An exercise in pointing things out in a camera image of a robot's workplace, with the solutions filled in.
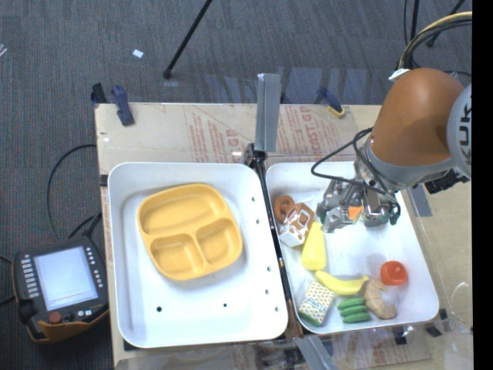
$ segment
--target green cucumber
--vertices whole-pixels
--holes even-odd
[[[337,305],[337,308],[341,310],[342,308],[351,307],[354,305],[362,305],[362,304],[364,304],[364,298],[349,298],[339,303]]]
[[[367,312],[366,305],[352,305],[350,307],[343,308],[339,311],[340,315],[345,317],[346,315],[356,314],[357,312]]]
[[[365,322],[370,320],[370,314],[367,312],[357,312],[346,317],[342,317],[342,322],[345,324],[353,324],[355,322]]]

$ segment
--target gray carpet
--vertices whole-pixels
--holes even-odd
[[[59,158],[94,144],[93,85],[130,102],[255,103],[257,74],[281,74],[284,103],[312,103],[318,86],[343,104],[381,104],[411,35],[414,0],[213,0],[163,71],[206,0],[0,0],[0,255],[50,244],[47,183]],[[416,31],[460,0],[419,0]],[[459,12],[471,11],[464,0]],[[133,51],[143,52],[141,58]],[[471,26],[422,45],[415,66],[471,82]],[[99,212],[96,150],[70,154],[52,177],[55,234]],[[103,251],[102,227],[93,240]],[[12,295],[0,263],[0,300]],[[1,369],[111,369],[109,320],[56,345],[33,343],[10,301],[0,307]]]

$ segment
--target red tomato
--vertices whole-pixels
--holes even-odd
[[[382,264],[380,278],[386,285],[401,285],[407,281],[407,271],[401,262],[387,261]]]

